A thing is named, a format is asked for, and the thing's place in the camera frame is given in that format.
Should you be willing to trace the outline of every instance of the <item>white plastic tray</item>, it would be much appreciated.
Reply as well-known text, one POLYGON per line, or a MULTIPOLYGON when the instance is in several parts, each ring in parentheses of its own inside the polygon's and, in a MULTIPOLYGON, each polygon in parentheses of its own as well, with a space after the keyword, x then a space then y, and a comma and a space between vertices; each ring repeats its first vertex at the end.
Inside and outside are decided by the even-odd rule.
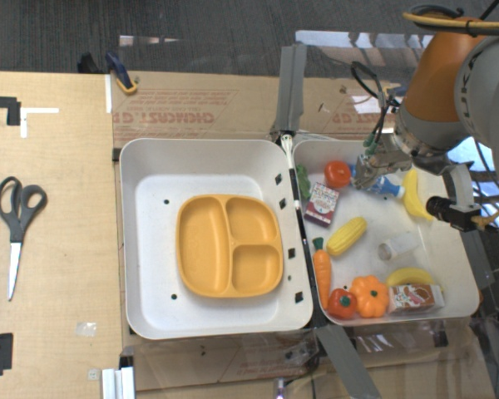
MULTIPOLYGON (((302 164, 309 172, 309 179, 324 183, 324 167, 331 160, 356 162, 364 152, 362 142, 349 140, 305 140, 294 147, 294 162, 302 164)), ((418 193, 422 202, 433 195, 447 196, 441 177, 417 170, 418 193)), ((401 180, 404 173, 396 174, 401 180)), ((479 305, 478 288, 457 230, 438 220, 432 222, 410 216, 402 202, 392 196, 386 199, 353 186, 340 190, 333 223, 328 228, 305 221, 305 230, 314 252, 312 239, 319 236, 325 240, 340 226, 355 216, 363 216, 368 228, 361 239, 344 254, 333 257, 332 289, 350 286, 357 276, 373 274, 381 281, 395 269, 417 266, 428 270, 442 286, 446 302, 444 308, 431 313, 388 316, 381 318, 355 317, 351 320, 328 318, 344 326, 394 323, 398 321, 434 318, 461 318, 471 315, 479 305), (382 261, 377 247, 386 239, 405 231, 412 231, 420 238, 420 245, 413 253, 400 259, 382 261)))
POLYGON ((265 140, 138 139, 124 146, 120 162, 126 312, 137 334, 160 340, 276 332, 302 328, 310 320, 313 303, 289 170, 277 145, 265 140), (272 292, 206 298, 183 284, 175 254, 177 214, 189 198, 205 194, 254 197, 275 212, 284 271, 272 292))

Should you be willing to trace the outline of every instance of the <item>orange divided plate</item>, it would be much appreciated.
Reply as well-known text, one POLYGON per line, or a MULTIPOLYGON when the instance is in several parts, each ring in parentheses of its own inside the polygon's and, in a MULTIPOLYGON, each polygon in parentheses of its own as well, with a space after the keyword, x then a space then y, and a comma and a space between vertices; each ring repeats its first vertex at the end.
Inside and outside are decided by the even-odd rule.
POLYGON ((199 195, 180 208, 177 264, 185 285, 206 297, 252 297, 283 276, 283 248, 274 211, 240 195, 199 195))

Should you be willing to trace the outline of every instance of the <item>green vegetable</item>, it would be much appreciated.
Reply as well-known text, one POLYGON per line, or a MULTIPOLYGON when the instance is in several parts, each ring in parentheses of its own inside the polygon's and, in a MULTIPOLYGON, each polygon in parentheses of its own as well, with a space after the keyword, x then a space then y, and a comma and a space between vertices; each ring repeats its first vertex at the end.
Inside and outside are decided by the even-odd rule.
POLYGON ((301 164, 296 165, 296 174, 298 176, 299 193, 301 198, 308 200, 310 198, 310 180, 307 169, 301 164))

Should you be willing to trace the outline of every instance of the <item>carrot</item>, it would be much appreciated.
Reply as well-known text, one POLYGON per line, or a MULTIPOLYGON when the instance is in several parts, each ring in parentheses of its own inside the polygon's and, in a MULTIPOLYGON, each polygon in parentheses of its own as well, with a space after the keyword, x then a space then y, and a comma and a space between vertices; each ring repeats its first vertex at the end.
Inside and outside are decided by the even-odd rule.
POLYGON ((313 255, 314 275, 318 285, 319 301, 322 308, 327 309, 331 293, 331 258, 324 250, 324 239, 313 239, 316 252, 313 255))

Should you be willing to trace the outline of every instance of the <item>small box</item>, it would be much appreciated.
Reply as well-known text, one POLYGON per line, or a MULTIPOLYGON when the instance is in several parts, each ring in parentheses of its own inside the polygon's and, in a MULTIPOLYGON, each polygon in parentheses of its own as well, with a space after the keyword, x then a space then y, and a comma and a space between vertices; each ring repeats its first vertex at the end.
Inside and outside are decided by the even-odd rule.
POLYGON ((439 285, 411 283, 389 289, 389 314, 432 311, 445 306, 439 285))
POLYGON ((311 222, 328 227, 333 221, 338 195, 337 190, 332 190, 321 183, 314 184, 304 217, 311 222))

